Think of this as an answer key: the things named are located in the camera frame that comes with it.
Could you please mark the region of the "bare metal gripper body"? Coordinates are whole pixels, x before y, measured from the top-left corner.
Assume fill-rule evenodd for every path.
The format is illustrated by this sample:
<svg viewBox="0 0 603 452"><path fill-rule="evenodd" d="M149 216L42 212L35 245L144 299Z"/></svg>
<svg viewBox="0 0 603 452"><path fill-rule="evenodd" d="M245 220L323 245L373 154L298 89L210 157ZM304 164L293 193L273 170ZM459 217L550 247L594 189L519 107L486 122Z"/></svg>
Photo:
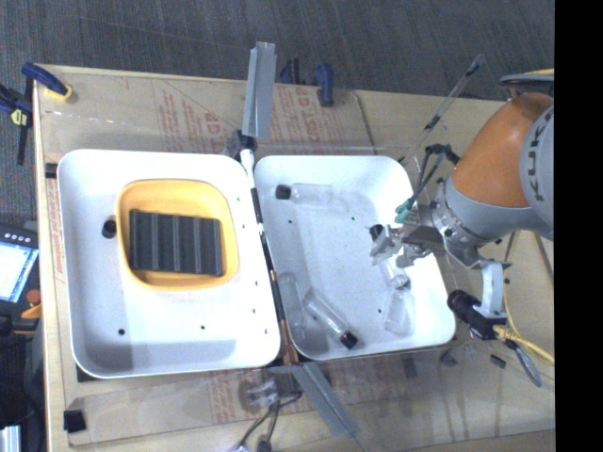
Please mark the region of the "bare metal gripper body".
<svg viewBox="0 0 603 452"><path fill-rule="evenodd" d="M399 216L402 218L401 242L402 245L414 244L429 249L434 256L444 256L448 250L443 235L436 228L432 211L432 204L402 204L399 207Z"/></svg>

